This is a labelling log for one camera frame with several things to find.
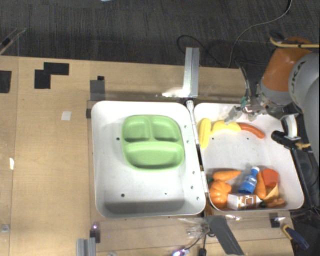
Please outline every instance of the blue bottle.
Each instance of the blue bottle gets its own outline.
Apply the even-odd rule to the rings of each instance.
[[[255,191],[257,185],[257,174],[260,172],[258,167],[252,167],[251,174],[244,178],[244,182],[239,188],[241,194],[251,194]]]

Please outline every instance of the wooden table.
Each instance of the wooden table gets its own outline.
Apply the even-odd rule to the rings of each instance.
[[[35,89],[35,70],[43,70],[44,62],[68,63],[70,68],[68,76],[51,76],[50,90]],[[13,171],[3,168],[0,171],[0,205],[6,205],[0,209],[1,223],[11,225],[9,235],[0,234],[0,255],[74,256],[77,239],[88,239],[91,228],[86,117],[90,80],[105,77],[107,93],[161,95],[172,87],[182,86],[184,67],[0,56],[0,70],[12,71],[10,93],[0,94],[4,131],[1,143],[12,145],[11,150],[0,152],[4,159],[1,164],[6,164],[9,158],[15,160]],[[244,94],[245,82],[239,70],[201,67],[199,77],[200,94],[233,102]],[[64,111],[72,112],[70,121],[62,120]],[[292,225],[288,212],[279,216]],[[243,251],[250,256],[293,255],[290,241],[279,228],[261,224],[263,217],[243,221],[243,228],[237,223],[231,227]],[[119,249],[116,253],[166,256],[193,242],[187,240],[184,231],[171,237],[177,243],[166,246],[169,233],[170,228],[167,233],[149,237],[149,246]],[[143,237],[135,236],[130,224],[127,230],[118,230],[113,235],[119,241],[130,239],[132,244],[145,244],[141,242]],[[155,240],[163,241],[163,245],[152,246]],[[195,246],[191,255],[196,256],[200,246],[201,243]],[[101,245],[97,248],[98,256],[108,255],[109,251],[102,251]],[[209,238],[206,248],[208,256],[225,255],[216,238]]]

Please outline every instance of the green divided plate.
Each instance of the green divided plate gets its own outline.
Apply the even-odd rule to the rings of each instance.
[[[162,115],[134,115],[122,126],[122,150],[127,164],[140,171],[163,171],[185,161],[180,128]]]

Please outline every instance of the toy pumpkin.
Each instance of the toy pumpkin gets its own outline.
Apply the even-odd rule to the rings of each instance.
[[[214,206],[221,209],[228,204],[228,194],[232,191],[231,186],[221,180],[211,183],[209,192]]]

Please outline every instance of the orange carrot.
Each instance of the orange carrot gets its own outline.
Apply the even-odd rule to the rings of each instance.
[[[264,139],[266,137],[265,133],[258,128],[247,124],[247,123],[238,123],[238,125],[241,127],[242,131],[247,131],[250,133],[253,133],[255,136],[257,136],[259,139]]]
[[[265,199],[267,196],[267,188],[264,182],[264,179],[262,177],[262,173],[261,171],[258,172],[258,174],[256,175],[256,186],[255,186],[255,190],[253,192],[254,195],[257,195],[258,198]]]
[[[215,174],[213,174],[212,177],[214,181],[227,182],[239,176],[240,174],[241,174],[240,170],[217,171]]]
[[[274,189],[278,184],[279,174],[272,169],[265,169],[262,172],[263,181],[266,187]]]

